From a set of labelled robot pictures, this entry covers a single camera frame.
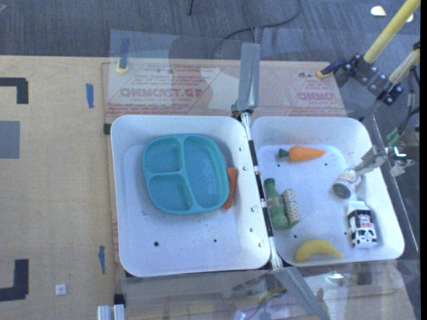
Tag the orange carrot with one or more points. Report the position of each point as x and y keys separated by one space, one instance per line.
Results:
x=303 y=153

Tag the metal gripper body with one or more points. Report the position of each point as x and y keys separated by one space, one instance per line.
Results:
x=395 y=154

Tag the teal divided plate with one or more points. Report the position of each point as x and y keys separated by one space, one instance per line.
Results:
x=200 y=172

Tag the patterned small can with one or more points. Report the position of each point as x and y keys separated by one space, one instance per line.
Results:
x=291 y=208

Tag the yellow banana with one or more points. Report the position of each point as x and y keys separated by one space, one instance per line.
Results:
x=315 y=248

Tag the orange sausage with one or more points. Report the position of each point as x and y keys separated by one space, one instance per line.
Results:
x=231 y=185

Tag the white cow print carton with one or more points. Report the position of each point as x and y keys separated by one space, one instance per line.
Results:
x=362 y=227

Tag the white plastic tray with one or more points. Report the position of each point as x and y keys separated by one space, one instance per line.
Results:
x=317 y=205
x=187 y=245

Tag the green bottle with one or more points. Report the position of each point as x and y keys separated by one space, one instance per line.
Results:
x=275 y=205

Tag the brown cardboard board red print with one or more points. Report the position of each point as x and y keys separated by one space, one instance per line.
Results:
x=156 y=85

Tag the thin black and white rod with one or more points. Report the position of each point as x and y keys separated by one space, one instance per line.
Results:
x=256 y=170

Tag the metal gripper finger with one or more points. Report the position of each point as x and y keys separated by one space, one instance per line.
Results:
x=373 y=156
x=368 y=168

